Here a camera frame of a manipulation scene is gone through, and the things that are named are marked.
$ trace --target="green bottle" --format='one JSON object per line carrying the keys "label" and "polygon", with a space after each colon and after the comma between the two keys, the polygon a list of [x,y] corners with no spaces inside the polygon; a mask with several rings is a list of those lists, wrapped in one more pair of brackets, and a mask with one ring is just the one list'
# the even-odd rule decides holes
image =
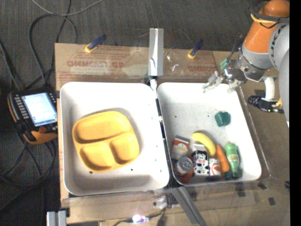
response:
{"label": "green bottle", "polygon": [[225,146],[225,151],[227,155],[227,159],[232,171],[232,177],[233,178],[238,178],[238,166],[239,166],[239,157],[237,153],[237,145],[234,143],[227,143]]}

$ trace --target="metal can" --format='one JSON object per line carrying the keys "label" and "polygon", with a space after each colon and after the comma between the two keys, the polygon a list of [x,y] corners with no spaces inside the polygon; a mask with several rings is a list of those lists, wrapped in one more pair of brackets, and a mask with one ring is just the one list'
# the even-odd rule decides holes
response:
{"label": "metal can", "polygon": [[187,172],[189,172],[193,167],[192,160],[190,160],[187,156],[181,157],[177,163],[175,164],[175,175],[183,176]]}
{"label": "metal can", "polygon": [[222,177],[220,160],[216,158],[209,158],[209,177],[210,180],[219,180]]}

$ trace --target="dark floor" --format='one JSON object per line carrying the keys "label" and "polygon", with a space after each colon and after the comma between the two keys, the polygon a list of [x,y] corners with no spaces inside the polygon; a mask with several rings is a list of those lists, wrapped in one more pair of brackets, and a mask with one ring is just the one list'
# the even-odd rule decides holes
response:
{"label": "dark floor", "polygon": [[[76,13],[98,0],[36,0],[55,14]],[[0,59],[0,172],[10,168],[22,150],[7,105],[10,91],[43,85],[43,71],[53,65],[54,43],[88,44],[106,34],[105,45],[148,46],[152,27],[165,29],[165,47],[190,49],[203,38],[202,50],[231,51],[238,33],[246,36],[254,0],[104,0],[76,15],[50,16],[31,0],[0,0],[0,42],[17,86],[11,80],[3,53]],[[76,26],[76,33],[71,24]],[[34,57],[30,42],[37,59]],[[48,83],[55,88],[55,71]],[[43,173],[52,157],[45,145],[29,146]],[[9,174],[15,183],[29,184],[39,172],[28,151]],[[12,186],[0,180],[0,225],[45,225],[47,211],[60,209],[58,159],[42,184],[34,188]]]}

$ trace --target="white cable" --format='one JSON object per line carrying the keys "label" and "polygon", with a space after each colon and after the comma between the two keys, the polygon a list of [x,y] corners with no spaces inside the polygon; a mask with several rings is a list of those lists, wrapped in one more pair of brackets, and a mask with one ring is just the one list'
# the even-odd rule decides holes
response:
{"label": "white cable", "polygon": [[[43,8],[40,4],[38,4],[38,3],[36,2],[36,0],[32,0],[32,1],[33,1],[40,9],[44,10],[45,12],[50,13],[50,14],[55,14],[55,13],[50,12],[50,11],[46,10],[45,8]],[[93,4],[91,4],[91,5],[89,5],[88,7],[82,9],[81,11],[78,11],[78,12],[75,12],[75,13],[60,14],[60,15],[61,15],[61,16],[72,16],[72,15],[76,15],[76,14],[79,14],[79,13],[81,13],[81,12],[87,10],[88,8],[90,8],[90,7],[94,6],[94,5],[96,5],[96,4],[100,3],[100,2],[102,2],[102,1],[103,1],[103,0],[99,0],[99,1],[97,1],[97,2],[95,2],[95,3],[93,3]]]}

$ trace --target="banana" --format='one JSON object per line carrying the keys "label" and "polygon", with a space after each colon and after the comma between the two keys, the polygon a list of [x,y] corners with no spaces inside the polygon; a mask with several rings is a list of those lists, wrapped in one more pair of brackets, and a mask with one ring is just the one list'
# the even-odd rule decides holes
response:
{"label": "banana", "polygon": [[205,134],[200,133],[200,132],[195,132],[192,134],[192,138],[195,139],[196,141],[199,141],[200,143],[202,143],[205,146],[205,148],[207,149],[209,156],[214,157],[216,148],[215,148],[214,143],[208,136],[206,136]]}

